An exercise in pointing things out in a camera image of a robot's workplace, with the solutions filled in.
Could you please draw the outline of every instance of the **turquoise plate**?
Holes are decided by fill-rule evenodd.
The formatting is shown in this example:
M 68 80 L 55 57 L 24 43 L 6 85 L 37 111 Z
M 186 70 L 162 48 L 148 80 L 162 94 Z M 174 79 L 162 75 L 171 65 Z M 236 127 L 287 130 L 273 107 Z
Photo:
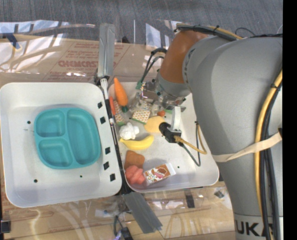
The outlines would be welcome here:
M 74 169 L 95 163 L 101 155 L 99 131 L 93 116 L 75 107 L 44 110 L 34 121 L 40 160 L 53 169 Z

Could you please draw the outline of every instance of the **gray floor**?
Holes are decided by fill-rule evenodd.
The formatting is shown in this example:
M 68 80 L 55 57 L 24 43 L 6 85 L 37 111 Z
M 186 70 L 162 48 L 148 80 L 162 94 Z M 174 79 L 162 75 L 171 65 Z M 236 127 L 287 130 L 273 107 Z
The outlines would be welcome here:
M 283 32 L 283 0 L 0 0 L 0 22 L 112 23 L 120 37 L 144 44 L 145 24 L 172 20 L 255 35 Z M 240 30 L 240 36 L 251 36 Z M 96 40 L 83 31 L 81 38 Z

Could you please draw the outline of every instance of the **robotic arm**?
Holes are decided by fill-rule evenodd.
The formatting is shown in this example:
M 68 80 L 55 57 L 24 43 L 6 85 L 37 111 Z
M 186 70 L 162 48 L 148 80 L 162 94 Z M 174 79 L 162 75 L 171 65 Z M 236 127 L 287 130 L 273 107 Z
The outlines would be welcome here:
M 213 157 L 282 136 L 283 38 L 241 38 L 179 24 L 154 83 L 161 104 L 192 93 Z M 237 240 L 283 239 L 283 147 L 217 162 L 230 195 Z

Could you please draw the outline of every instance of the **white tray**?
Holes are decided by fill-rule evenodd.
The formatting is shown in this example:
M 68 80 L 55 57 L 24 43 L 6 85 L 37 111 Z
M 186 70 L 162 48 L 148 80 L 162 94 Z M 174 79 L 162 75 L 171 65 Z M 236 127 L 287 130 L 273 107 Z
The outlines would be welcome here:
M 95 118 L 101 141 L 97 162 L 75 169 L 52 169 L 41 162 L 35 145 L 34 120 L 41 111 L 56 107 L 81 108 Z M 13 82 L 4 85 L 0 89 L 0 132 L 6 196 L 17 207 L 109 197 L 121 189 L 104 97 L 94 84 Z
M 135 97 L 136 92 L 140 92 L 136 90 L 135 87 L 137 85 L 136 82 L 121 82 L 122 86 L 125 89 L 125 92 L 128 96 L 128 103 L 131 104 L 132 99 Z M 115 91 L 114 84 L 109 88 L 109 95 L 115 99 Z M 181 122 L 180 122 L 180 130 L 182 131 L 181 137 L 196 146 L 196 124 L 197 120 L 192 95 L 186 97 L 186 101 L 182 104 L 182 106 L 186 107 L 184 112 L 181 113 Z M 165 114 L 165 121 L 169 124 L 172 124 L 172 114 Z M 136 122 L 134 120 L 129 120 L 132 117 L 131 114 L 126 114 L 127 122 L 130 122 L 134 126 L 138 126 L 140 132 L 136 135 L 136 140 L 140 140 L 143 137 L 148 135 L 148 132 L 145 130 L 144 125 L 140 122 Z M 149 170 L 156 166 L 165 163 L 171 163 L 175 169 L 176 175 L 173 175 L 165 180 L 160 182 L 151 184 L 149 187 L 144 187 L 143 185 L 133 184 L 130 185 L 136 192 L 145 193 L 145 192 L 158 192 L 158 191 L 167 191 L 167 190 L 180 190 L 180 189 L 189 189 L 189 188 L 197 188 L 197 187 L 205 187 L 210 186 L 216 183 L 219 179 L 219 169 L 216 165 L 209 147 L 203 137 L 202 140 L 205 149 L 207 150 L 207 154 L 200 154 L 201 166 L 195 165 L 192 158 L 189 154 L 184 150 L 184 148 L 180 147 L 176 143 L 169 143 L 165 140 L 165 137 L 162 136 L 161 133 L 153 133 L 154 141 L 153 144 L 143 150 L 135 150 L 136 153 L 145 156 L 145 162 L 143 165 L 143 170 Z M 122 143 L 119 142 L 119 150 L 122 158 L 122 162 L 125 162 L 125 156 L 128 148 Z M 198 161 L 197 152 L 187 146 L 192 155 L 195 157 L 195 160 Z

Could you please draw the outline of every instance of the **toy banana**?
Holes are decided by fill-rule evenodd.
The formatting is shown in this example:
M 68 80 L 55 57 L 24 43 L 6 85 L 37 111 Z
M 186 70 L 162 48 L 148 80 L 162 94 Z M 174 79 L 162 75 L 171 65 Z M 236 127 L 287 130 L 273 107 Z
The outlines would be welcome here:
M 154 136 L 149 135 L 142 140 L 125 140 L 121 138 L 119 141 L 124 143 L 130 150 L 144 150 L 152 145 Z

